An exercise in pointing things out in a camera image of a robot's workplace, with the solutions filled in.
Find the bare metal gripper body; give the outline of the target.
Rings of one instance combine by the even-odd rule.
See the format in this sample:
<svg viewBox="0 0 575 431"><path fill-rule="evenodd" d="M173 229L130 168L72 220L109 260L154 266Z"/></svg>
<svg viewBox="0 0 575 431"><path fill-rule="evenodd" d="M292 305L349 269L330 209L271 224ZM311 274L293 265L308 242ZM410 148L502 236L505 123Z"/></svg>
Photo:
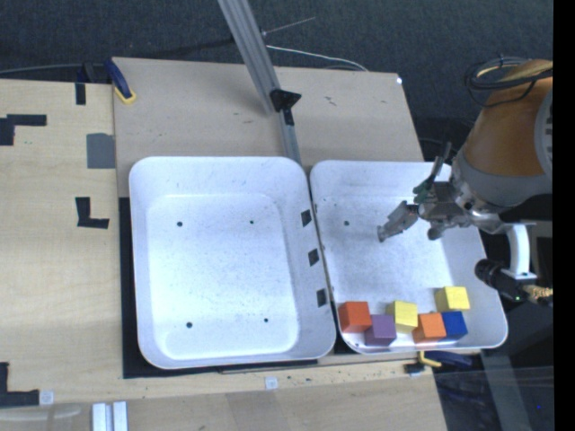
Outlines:
<svg viewBox="0 0 575 431"><path fill-rule="evenodd" d="M451 228L475 226L489 234L504 232L503 208L477 197L466 182L425 180L415 188L415 204L419 218L429 224L449 222Z"/></svg>

